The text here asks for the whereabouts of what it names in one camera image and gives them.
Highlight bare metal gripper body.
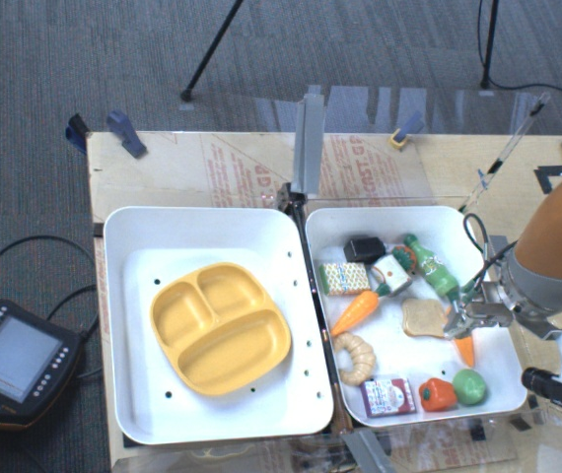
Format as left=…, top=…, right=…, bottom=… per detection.
left=462, top=281, right=523, bottom=329

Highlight small orange carrot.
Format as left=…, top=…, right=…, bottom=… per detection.
left=445, top=304, right=476, bottom=370

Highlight tan bread slice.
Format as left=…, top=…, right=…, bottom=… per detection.
left=400, top=297, right=453, bottom=340

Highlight white plastic tray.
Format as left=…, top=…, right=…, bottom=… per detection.
left=304, top=205, right=529, bottom=430
left=103, top=205, right=335, bottom=446

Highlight green plastic bottle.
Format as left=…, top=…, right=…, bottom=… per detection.
left=402, top=233, right=462, bottom=303

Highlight green apple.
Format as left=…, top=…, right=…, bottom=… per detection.
left=452, top=368, right=488, bottom=407

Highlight orange bell pepper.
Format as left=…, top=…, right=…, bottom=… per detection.
left=418, top=376, right=458, bottom=413

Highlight beige croissant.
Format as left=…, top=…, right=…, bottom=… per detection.
left=332, top=331, right=378, bottom=388

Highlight orange carrot with green top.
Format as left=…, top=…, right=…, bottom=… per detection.
left=329, top=283, right=392, bottom=339

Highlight purple and white carton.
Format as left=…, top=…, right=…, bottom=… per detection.
left=359, top=376, right=418, bottom=420

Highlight black box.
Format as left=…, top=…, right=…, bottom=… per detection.
left=342, top=235, right=387, bottom=266

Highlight yellow and green patterned carton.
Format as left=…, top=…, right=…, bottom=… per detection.
left=317, top=261, right=372, bottom=297

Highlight yellow divided plate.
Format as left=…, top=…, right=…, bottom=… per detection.
left=149, top=261, right=294, bottom=397

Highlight brown cardboard board red print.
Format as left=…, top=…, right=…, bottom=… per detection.
left=86, top=130, right=562, bottom=473

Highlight black cylinder on white bracket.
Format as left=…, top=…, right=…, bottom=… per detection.
left=521, top=330, right=562, bottom=410

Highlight black block with thin wires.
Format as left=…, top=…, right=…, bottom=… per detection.
left=276, top=181, right=308, bottom=212

